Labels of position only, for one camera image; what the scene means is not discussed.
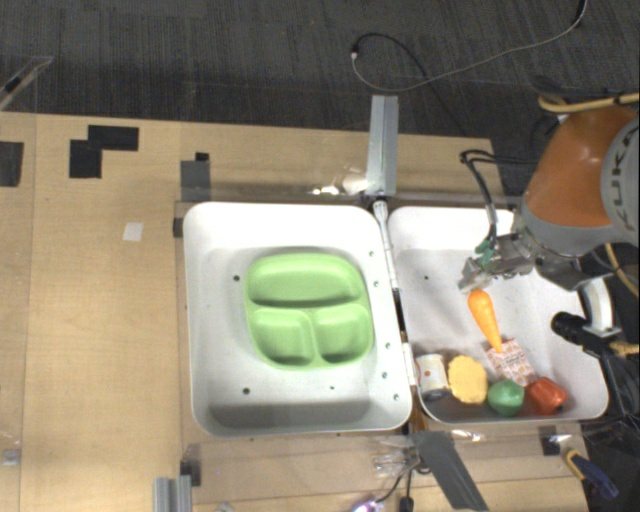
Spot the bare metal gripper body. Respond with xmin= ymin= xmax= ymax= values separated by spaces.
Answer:
xmin=486 ymin=230 xmax=540 ymax=281

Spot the orange carrot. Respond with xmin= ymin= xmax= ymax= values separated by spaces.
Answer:
xmin=466 ymin=288 xmax=505 ymax=355

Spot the white plastic tray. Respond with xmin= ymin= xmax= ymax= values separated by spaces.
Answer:
xmin=181 ymin=200 xmax=414 ymax=439
xmin=387 ymin=205 xmax=611 ymax=427

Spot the thin black and white rod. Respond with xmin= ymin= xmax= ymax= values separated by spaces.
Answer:
xmin=372 ymin=199 xmax=420 ymax=389

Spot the white carton with orange print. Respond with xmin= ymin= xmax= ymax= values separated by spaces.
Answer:
xmin=485 ymin=336 xmax=539 ymax=388

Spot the yellow biscuit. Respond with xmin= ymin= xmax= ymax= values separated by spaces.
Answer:
xmin=446 ymin=354 xmax=489 ymax=406

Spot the white can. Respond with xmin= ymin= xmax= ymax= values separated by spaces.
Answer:
xmin=414 ymin=352 xmax=452 ymax=402

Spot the green round toy fruit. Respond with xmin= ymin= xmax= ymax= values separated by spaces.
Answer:
xmin=486 ymin=378 xmax=527 ymax=418

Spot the green divided plate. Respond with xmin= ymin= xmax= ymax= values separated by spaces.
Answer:
xmin=243 ymin=251 xmax=377 ymax=372

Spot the black cylinder on white bracket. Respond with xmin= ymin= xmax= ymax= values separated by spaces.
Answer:
xmin=550 ymin=276 xmax=624 ymax=354

